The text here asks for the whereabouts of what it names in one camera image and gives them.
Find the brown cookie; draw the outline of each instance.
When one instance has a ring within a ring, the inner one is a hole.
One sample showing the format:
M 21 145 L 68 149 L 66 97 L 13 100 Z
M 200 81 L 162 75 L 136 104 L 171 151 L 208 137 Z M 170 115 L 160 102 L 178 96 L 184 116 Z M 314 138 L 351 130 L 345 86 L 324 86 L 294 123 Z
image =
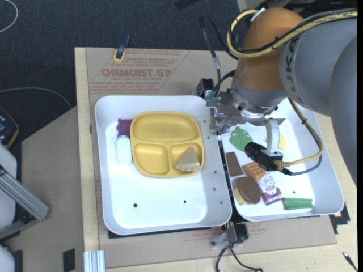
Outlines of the brown cookie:
M 260 189 L 249 177 L 244 176 L 239 178 L 237 188 L 246 202 L 258 203 L 260 201 Z

